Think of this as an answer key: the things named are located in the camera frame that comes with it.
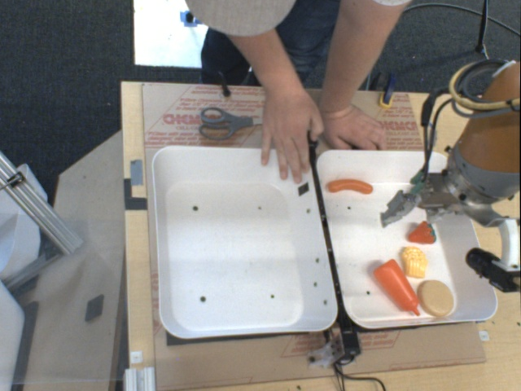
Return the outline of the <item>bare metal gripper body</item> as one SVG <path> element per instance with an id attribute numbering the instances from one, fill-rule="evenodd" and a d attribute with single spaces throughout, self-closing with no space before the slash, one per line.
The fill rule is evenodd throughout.
<path id="1" fill-rule="evenodd" d="M 414 194 L 420 195 L 421 209 L 450 209 L 453 214 L 466 215 L 481 226 L 500 226 L 505 217 L 493 209 L 499 198 L 483 193 L 461 174 L 441 172 L 418 175 Z"/>

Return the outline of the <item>person's left hand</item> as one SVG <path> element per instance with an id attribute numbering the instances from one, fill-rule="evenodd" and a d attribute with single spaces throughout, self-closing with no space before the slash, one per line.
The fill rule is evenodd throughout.
<path id="1" fill-rule="evenodd" d="M 360 108 L 348 105 L 340 110 L 321 108 L 323 137 L 334 149 L 385 150 L 383 126 Z"/>

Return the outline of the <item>person's right hand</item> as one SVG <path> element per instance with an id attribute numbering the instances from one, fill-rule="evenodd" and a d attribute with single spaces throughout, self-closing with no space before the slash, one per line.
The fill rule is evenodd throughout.
<path id="1" fill-rule="evenodd" d="M 317 139 L 323 130 L 317 105 L 304 89 L 266 89 L 261 164 L 267 165 L 274 152 L 280 178 L 301 182 L 309 170 L 309 140 Z"/>

